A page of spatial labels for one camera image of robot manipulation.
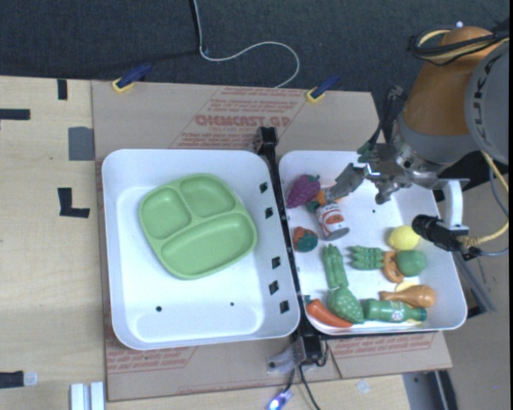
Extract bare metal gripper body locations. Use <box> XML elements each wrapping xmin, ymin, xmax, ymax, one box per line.
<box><xmin>364</xmin><ymin>142</ymin><xmax>451</xmax><ymax>190</ymax></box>

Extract white plastic tray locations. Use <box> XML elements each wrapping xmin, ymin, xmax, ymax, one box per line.
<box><xmin>278</xmin><ymin>149</ymin><xmax>469</xmax><ymax>337</ymax></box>
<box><xmin>101</xmin><ymin>148</ymin><xmax>302</xmax><ymax>352</ymax></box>

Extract small orange and green toy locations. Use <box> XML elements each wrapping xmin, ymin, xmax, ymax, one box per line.
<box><xmin>304</xmin><ymin>189</ymin><xmax>328</xmax><ymax>214</ymax></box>

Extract white can with orange label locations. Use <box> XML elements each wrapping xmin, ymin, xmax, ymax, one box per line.
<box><xmin>314</xmin><ymin>200</ymin><xmax>351</xmax><ymax>242</ymax></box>

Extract purple grapes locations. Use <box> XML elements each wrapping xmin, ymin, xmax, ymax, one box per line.
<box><xmin>285</xmin><ymin>173</ymin><xmax>322</xmax><ymax>210</ymax></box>

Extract yellow lemon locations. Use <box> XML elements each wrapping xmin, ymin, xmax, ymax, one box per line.
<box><xmin>387</xmin><ymin>225</ymin><xmax>422</xmax><ymax>251</ymax></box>

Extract red strawberry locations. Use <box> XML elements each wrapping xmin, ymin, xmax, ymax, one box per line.
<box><xmin>291</xmin><ymin>225</ymin><xmax>319</xmax><ymax>253</ymax></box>

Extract green pear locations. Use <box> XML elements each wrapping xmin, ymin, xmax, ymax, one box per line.
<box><xmin>395</xmin><ymin>249</ymin><xmax>428</xmax><ymax>278</ymax></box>

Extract orange pretzel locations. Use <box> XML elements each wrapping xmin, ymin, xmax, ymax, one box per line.
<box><xmin>382</xmin><ymin>249</ymin><xmax>406</xmax><ymax>284</ymax></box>

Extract brown chicken drumstick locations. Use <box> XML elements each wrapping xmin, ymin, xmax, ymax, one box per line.
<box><xmin>378</xmin><ymin>284</ymin><xmax>437</xmax><ymax>309</ymax></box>

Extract green bottle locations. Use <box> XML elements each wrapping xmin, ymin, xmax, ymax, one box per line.
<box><xmin>361</xmin><ymin>297</ymin><xmax>428</xmax><ymax>325</ymax></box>

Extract green grapes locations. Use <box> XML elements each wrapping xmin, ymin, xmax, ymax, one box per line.
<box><xmin>326</xmin><ymin>287</ymin><xmax>366</xmax><ymax>325</ymax></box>

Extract brown cardboard board red print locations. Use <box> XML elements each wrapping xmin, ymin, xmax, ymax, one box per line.
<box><xmin>91</xmin><ymin>79</ymin><xmax>454</xmax><ymax>402</ymax></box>

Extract orange carrot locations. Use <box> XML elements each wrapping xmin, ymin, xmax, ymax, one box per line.
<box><xmin>304</xmin><ymin>296</ymin><xmax>354</xmax><ymax>329</ymax></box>

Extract green divided plate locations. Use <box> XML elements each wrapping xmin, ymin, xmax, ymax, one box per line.
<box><xmin>137</xmin><ymin>172</ymin><xmax>258</xmax><ymax>281</ymax></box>

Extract black cylinder on white bracket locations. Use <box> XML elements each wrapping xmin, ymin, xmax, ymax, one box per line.
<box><xmin>410</xmin><ymin>178</ymin><xmax>472</xmax><ymax>253</ymax></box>

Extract black block with thin wires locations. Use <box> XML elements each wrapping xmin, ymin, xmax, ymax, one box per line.
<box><xmin>290</xmin><ymin>330</ymin><xmax>327</xmax><ymax>366</ymax></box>
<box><xmin>251</xmin><ymin>126</ymin><xmax>280</xmax><ymax>156</ymax></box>

